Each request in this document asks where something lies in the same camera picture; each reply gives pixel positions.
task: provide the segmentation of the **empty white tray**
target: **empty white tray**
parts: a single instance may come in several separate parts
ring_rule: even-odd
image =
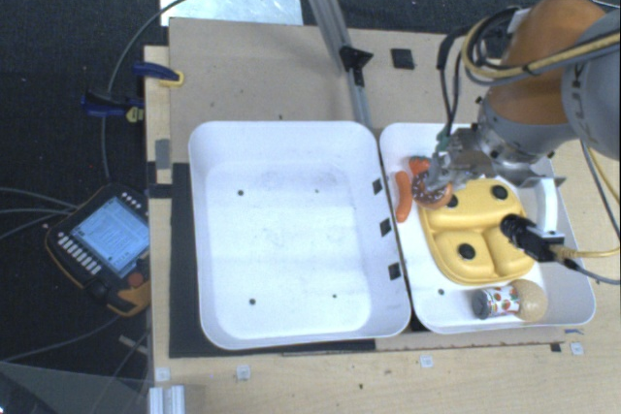
[[[398,189],[394,175],[399,170],[409,171],[411,156],[430,156],[436,147],[436,135],[441,124],[395,123],[386,127],[379,143],[384,170],[389,177],[393,205],[398,202]],[[539,161],[535,168],[541,175],[553,175],[548,159]],[[537,219],[537,203],[532,189],[516,189],[528,217]],[[535,264],[524,277],[543,288],[548,298],[548,309],[537,323],[527,323],[515,316],[502,316],[480,320],[471,307],[472,293],[479,287],[463,286],[448,279],[438,269],[429,250],[420,224],[416,207],[404,223],[397,225],[404,254],[409,287],[416,317],[429,330],[440,334],[456,334],[484,330],[501,330],[530,326],[580,325],[595,313],[595,296],[586,276],[569,271],[556,263]],[[557,230],[565,235],[565,245],[575,247],[570,225],[561,196],[558,196]]]
[[[224,349],[398,334],[410,303],[377,144],[353,122],[189,141],[203,331]]]

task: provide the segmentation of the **wooden table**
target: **wooden table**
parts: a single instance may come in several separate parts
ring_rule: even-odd
[[[171,164],[187,162],[187,136],[200,122],[352,118],[344,78],[313,27],[177,19],[170,34],[170,48],[146,48],[147,60],[170,62],[186,76],[181,90],[146,81],[147,159],[159,184],[171,182]],[[435,71],[440,36],[350,34],[357,48],[375,54],[364,70],[375,131],[393,122],[444,120]],[[391,48],[410,48],[415,70],[393,69]],[[200,97],[180,107],[179,91]],[[464,82],[459,121],[475,119],[474,99],[483,93]],[[616,246],[578,144],[563,145],[553,162],[568,178],[562,193],[579,247]],[[619,164],[604,165],[618,189]],[[184,385],[189,413],[582,413],[614,412],[621,405],[619,288],[608,285],[593,284],[595,318],[570,333],[423,333],[379,340],[369,353],[170,359],[170,199],[151,199],[149,215],[156,383]],[[618,256],[586,266],[619,278]],[[552,342],[561,343],[560,353],[551,350]],[[582,355],[572,352],[575,342]],[[423,367],[421,355],[431,356],[433,366]],[[240,365],[250,366],[249,380],[237,379]]]

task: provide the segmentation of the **dark gray floor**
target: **dark gray floor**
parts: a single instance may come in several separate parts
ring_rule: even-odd
[[[445,32],[507,5],[537,0],[341,0],[352,27]],[[114,63],[135,30],[158,9],[158,0],[0,0],[0,186],[13,186],[80,203],[104,184],[99,121],[83,115],[87,85],[104,89]],[[311,14],[305,9],[305,20]],[[148,30],[140,46],[165,40]],[[117,90],[137,92],[124,65]],[[115,179],[145,185],[140,125],[113,121],[108,150]],[[0,209],[41,206],[0,196]],[[0,235],[30,217],[0,216]],[[0,240],[0,358],[55,343],[106,323],[112,314],[92,304],[50,262],[45,230],[36,226]],[[116,322],[82,344],[34,356],[25,364],[111,374],[126,349],[119,334],[140,336],[145,316]],[[140,377],[134,358],[122,375]]]

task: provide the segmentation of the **metal bracket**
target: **metal bracket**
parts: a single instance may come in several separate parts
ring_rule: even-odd
[[[362,68],[371,60],[373,55],[370,52],[350,46],[342,46],[341,50],[339,50],[339,55],[345,70],[353,70],[354,84],[364,88],[365,79],[362,75]]]

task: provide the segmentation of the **black dot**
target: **black dot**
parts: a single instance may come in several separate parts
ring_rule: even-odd
[[[462,243],[457,248],[457,251],[459,252],[459,255],[461,255],[467,261],[471,261],[472,259],[474,259],[474,256],[476,255],[476,251],[474,250],[474,247],[470,245],[469,243]]]
[[[499,201],[504,201],[508,197],[507,189],[501,185],[495,185],[492,187],[492,195],[496,197]]]

